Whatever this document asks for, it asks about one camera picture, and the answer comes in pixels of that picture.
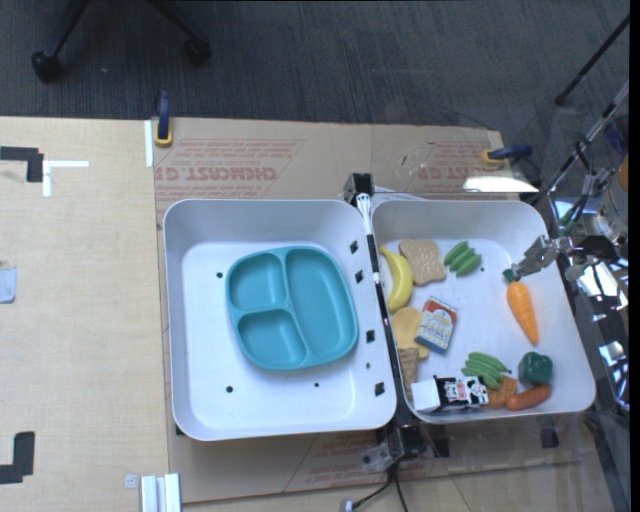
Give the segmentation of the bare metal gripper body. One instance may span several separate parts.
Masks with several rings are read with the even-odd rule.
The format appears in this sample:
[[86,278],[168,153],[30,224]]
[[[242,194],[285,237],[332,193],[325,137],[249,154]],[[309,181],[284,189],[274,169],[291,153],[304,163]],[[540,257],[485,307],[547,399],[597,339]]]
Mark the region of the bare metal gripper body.
[[559,221],[560,237],[568,239],[566,254],[601,260],[628,258],[627,233],[616,228],[597,213],[583,213],[579,219],[565,215]]

